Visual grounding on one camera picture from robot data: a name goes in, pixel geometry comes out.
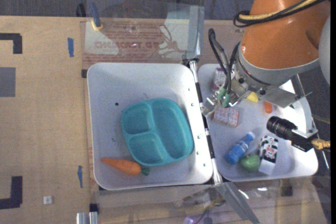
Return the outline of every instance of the teal bowl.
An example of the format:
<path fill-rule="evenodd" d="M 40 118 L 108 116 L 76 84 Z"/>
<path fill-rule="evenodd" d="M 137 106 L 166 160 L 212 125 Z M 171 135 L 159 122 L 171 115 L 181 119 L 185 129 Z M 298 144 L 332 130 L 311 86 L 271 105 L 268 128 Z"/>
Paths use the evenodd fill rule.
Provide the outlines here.
<path fill-rule="evenodd" d="M 121 115 L 122 132 L 132 157 L 143 166 L 180 161 L 194 148 L 180 106 L 165 98 L 135 103 Z"/>

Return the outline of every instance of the wooden surface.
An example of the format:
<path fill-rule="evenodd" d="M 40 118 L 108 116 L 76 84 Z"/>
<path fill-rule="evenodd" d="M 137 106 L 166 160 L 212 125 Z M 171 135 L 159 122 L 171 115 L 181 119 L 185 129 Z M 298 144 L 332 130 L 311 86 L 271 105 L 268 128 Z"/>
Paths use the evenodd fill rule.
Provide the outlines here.
<path fill-rule="evenodd" d="M 170 215 L 164 203 L 164 210 L 144 207 L 151 203 L 143 199 L 146 190 L 92 195 L 97 194 L 98 186 L 89 172 L 92 142 L 86 79 L 81 77 L 83 22 L 84 18 L 0 17 L 0 33 L 20 33 L 23 37 L 21 55 L 13 54 L 11 41 L 0 40 L 0 67 L 16 68 L 15 97 L 0 98 L 0 199 L 9 197 L 12 176 L 23 177 L 23 203 L 19 208 L 0 210 L 0 222 L 75 223 L 78 212 L 88 212 L 92 201 L 101 201 L 103 223 L 181 223 L 181 215 Z M 228 54 L 242 35 L 230 22 L 206 21 L 204 55 L 199 65 L 216 62 L 207 42 L 210 27 Z M 74 57 L 69 55 L 68 38 L 74 40 Z M 82 188 L 78 166 L 83 171 Z M 291 223 L 311 223 L 311 216 L 325 223 L 314 187 L 305 184 L 300 188 L 305 193 L 301 199 L 295 196 L 294 202 L 285 204 L 273 199 L 273 204 L 257 206 L 256 215 L 263 219 L 263 214 L 270 214 L 269 223 L 289 223 L 280 219 L 290 219 L 287 213 L 292 211 L 296 222 Z M 53 203 L 44 205 L 43 197 L 50 195 Z M 133 199 L 130 206 L 125 205 L 127 199 Z M 124 201 L 123 207 L 118 207 L 118 200 Z M 219 212 L 217 220 L 223 221 L 216 223 L 239 220 L 229 211 Z"/>

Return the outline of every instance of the orange carrot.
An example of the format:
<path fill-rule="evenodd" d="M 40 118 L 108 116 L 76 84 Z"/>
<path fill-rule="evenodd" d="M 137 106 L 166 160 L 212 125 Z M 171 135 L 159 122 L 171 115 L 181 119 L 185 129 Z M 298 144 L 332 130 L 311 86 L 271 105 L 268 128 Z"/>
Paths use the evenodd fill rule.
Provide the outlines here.
<path fill-rule="evenodd" d="M 264 108 L 266 113 L 272 113 L 273 111 L 273 106 L 271 103 L 264 101 Z"/>
<path fill-rule="evenodd" d="M 109 166 L 128 175 L 137 176 L 140 173 L 148 175 L 149 173 L 148 168 L 141 168 L 140 164 L 137 162 L 128 161 L 126 159 L 102 158 L 101 160 Z"/>

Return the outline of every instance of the green pear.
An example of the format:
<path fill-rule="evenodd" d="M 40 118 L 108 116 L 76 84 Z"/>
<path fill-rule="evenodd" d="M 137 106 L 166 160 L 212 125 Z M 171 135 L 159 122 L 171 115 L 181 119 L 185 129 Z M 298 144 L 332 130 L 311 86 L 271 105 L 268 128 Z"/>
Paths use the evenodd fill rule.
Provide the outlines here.
<path fill-rule="evenodd" d="M 240 164 L 249 172 L 256 172 L 260 166 L 260 157 L 257 154 L 249 154 L 241 158 Z"/>

